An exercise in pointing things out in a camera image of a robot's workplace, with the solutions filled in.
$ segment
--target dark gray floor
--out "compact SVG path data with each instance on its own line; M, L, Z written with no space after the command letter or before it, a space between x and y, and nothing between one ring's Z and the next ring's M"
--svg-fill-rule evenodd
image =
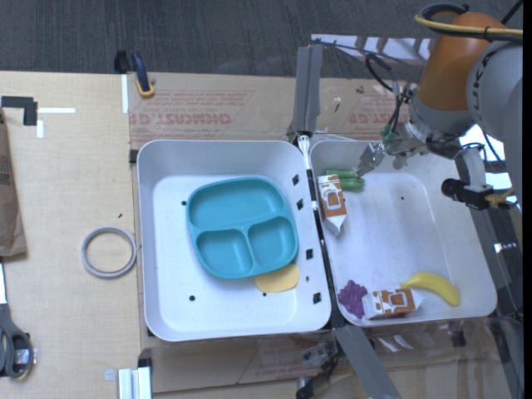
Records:
M413 21L427 4L467 3L501 19L516 1L0 0L0 69L111 73L125 49L149 71L294 76L297 47L313 33L434 37ZM522 24L521 8L507 26ZM368 76L337 51L323 75Z

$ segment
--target scissors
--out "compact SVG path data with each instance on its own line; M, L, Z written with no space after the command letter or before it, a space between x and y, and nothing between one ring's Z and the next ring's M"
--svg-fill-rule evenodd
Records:
M11 320L6 297L6 280L0 262L0 375L11 378L27 374L33 365L33 346L29 336Z

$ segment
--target white plastic tray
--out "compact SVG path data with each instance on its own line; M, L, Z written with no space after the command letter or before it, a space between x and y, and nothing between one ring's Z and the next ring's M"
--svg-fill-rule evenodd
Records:
M303 157L295 146L278 140L155 140L140 150L137 171L145 320L158 338L301 333L327 323L331 303L323 256ZM187 231L186 200L196 188L251 175L283 191L298 231L293 262L299 282L282 293L263 295L252 278L210 275Z
M356 167L367 143L322 141L311 149L314 176L326 169ZM368 291L398 288L420 270L446 276L461 302L453 307L435 293L418 290L420 308L404 318L358 319L340 304L343 316L363 327L491 313L497 301L470 210L441 193L441 183L458 178L455 163L436 155L414 156L401 170L392 157L364 175L362 191L343 192L347 218L339 236L323 229L337 293L349 279Z

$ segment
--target yellow banana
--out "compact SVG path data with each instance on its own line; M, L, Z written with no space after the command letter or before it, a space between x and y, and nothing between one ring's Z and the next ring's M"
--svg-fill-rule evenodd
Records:
M425 288L440 294L444 300L453 306L458 306L460 297L458 291L447 278L434 272L416 272L410 279L401 283L401 288Z

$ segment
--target black scissors handle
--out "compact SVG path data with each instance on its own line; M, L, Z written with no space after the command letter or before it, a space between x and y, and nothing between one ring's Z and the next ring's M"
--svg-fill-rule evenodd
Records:
M17 350L24 349L29 353L27 363L17 363ZM7 303L0 304L0 372L3 369L11 378L19 378L32 365L33 346L29 336L12 322Z

